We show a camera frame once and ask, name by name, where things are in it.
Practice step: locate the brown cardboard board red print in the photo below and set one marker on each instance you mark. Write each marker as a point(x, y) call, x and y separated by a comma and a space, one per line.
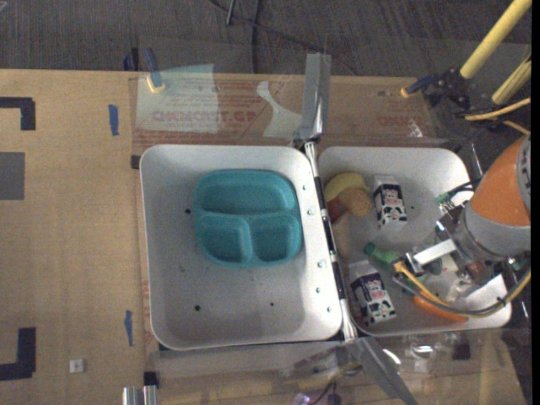
point(363, 112)

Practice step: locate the white plastic tray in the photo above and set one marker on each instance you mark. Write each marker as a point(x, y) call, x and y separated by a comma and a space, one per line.
point(236, 302)
point(422, 167)

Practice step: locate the cow print milk carton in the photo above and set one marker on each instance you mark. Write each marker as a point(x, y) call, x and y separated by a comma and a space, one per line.
point(390, 203)
point(373, 295)

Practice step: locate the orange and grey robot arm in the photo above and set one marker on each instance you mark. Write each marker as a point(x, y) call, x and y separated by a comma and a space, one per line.
point(502, 184)

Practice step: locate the yellow banana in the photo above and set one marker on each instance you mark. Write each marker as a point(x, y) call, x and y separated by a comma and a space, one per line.
point(343, 181)

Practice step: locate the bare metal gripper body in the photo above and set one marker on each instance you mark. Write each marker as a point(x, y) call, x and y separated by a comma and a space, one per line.
point(453, 226)

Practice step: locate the brown round biscuit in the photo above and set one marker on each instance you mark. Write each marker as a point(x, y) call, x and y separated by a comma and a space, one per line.
point(358, 201)

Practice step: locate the teal divided plate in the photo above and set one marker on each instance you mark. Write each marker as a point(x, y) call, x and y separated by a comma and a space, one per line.
point(246, 213)

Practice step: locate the red round toy fruit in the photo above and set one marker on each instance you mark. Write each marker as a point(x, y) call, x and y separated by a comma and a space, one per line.
point(335, 210)

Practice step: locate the green bottle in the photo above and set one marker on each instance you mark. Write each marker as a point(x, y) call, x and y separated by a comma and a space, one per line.
point(381, 255)

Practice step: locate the orange carrot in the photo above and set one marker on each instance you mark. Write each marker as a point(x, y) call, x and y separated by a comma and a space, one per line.
point(441, 311)

